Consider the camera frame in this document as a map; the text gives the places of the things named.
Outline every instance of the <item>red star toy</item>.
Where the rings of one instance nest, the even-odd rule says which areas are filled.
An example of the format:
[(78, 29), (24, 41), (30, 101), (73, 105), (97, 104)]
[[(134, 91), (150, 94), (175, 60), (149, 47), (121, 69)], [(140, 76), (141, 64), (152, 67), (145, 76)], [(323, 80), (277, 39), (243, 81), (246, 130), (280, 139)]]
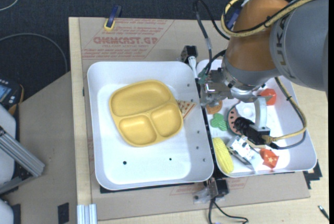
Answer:
[(275, 155), (271, 150), (261, 149), (260, 155), (264, 160), (263, 164), (265, 166), (268, 166), (271, 169), (273, 169), (276, 166), (279, 157)]

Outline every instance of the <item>blue clamp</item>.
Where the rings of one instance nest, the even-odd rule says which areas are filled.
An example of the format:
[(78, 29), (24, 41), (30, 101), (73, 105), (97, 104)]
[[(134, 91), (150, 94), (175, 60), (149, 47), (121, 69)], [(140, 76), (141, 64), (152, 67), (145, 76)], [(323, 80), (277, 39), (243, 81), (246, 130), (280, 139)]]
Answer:
[(113, 7), (109, 19), (107, 19), (105, 21), (105, 24), (104, 24), (104, 29), (106, 31), (109, 32), (109, 31), (111, 31), (114, 28), (114, 26), (115, 26), (115, 18), (117, 18), (121, 14), (121, 11), (122, 11), (122, 7), (121, 6), (115, 5)]

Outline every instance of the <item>white tray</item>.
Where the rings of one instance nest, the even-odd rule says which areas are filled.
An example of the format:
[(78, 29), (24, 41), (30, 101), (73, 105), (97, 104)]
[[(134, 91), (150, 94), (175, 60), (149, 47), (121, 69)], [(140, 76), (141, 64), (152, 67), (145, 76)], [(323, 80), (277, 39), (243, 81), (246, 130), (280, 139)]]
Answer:
[[(182, 62), (97, 62), (87, 74), (96, 177), (108, 190), (202, 182), (213, 160), (191, 68)], [(109, 110), (111, 94), (148, 79), (165, 83), (176, 100), (197, 103), (172, 138), (134, 147), (119, 134)]]
[[(208, 63), (208, 60), (204, 60), (198, 63), (196, 69), (197, 73), (199, 73)], [(213, 61), (211, 65), (211, 69), (217, 69), (221, 67), (221, 60)], [(288, 81), (284, 77), (280, 77), (282, 83), (293, 97), (293, 99), (297, 102), (295, 97), (291, 82)], [(271, 129), (270, 135), (273, 137), (279, 137), (285, 134), (294, 133), (302, 128), (302, 123), (290, 105), (288, 101), (286, 101), (285, 96), (279, 89), (276, 81), (274, 79), (270, 79), (266, 82), (266, 88), (272, 88), (275, 90), (277, 94), (277, 100), (275, 105), (267, 106), (267, 126)], [(260, 89), (258, 93), (254, 93), (254, 95), (259, 95), (259, 93), (263, 91)], [(223, 100), (223, 107), (219, 111), (224, 116), (224, 119), (227, 121), (226, 117), (234, 105), (239, 102), (237, 99), (225, 99)], [(207, 114), (208, 122), (213, 118), (212, 115)], [(209, 125), (211, 137), (220, 137), (226, 144), (228, 141), (234, 137), (233, 133), (228, 131), (221, 131), (218, 128), (214, 128)], [(288, 139), (279, 140), (276, 142), (279, 146), (283, 147), (286, 145), (291, 145), (297, 143), (302, 138), (301, 135), (297, 135)], [(249, 168), (239, 161), (236, 157), (232, 156), (234, 170), (228, 176), (237, 178), (241, 176), (251, 176), (251, 175), (259, 175), (259, 174), (273, 174), (273, 173), (286, 173), (286, 172), (294, 172), (294, 171), (306, 171), (312, 169), (317, 162), (316, 153), (309, 136), (308, 131), (306, 131), (305, 140), (298, 146), (286, 149), (286, 150), (272, 150), (277, 156), (279, 156), (278, 163), (274, 169), (270, 169), (268, 166), (265, 166), (260, 163), (259, 166), (254, 169)]]

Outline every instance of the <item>black device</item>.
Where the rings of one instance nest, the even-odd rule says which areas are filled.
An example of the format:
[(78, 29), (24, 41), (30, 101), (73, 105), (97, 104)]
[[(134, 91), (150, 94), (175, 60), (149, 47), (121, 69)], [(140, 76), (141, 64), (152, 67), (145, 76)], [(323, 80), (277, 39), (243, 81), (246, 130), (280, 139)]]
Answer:
[(23, 87), (0, 74), (0, 104), (14, 114), (17, 104), (23, 100)]

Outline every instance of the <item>yellow corn toy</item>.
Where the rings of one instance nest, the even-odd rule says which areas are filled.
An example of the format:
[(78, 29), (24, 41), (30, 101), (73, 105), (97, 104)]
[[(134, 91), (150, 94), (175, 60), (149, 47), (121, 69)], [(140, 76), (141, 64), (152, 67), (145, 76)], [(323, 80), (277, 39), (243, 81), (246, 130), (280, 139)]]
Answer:
[(212, 142), (213, 142), (214, 153), (216, 154), (216, 159), (220, 168), (223, 170), (225, 174), (231, 173), (234, 169), (234, 165), (232, 157), (225, 143), (221, 138), (217, 137), (213, 138)]

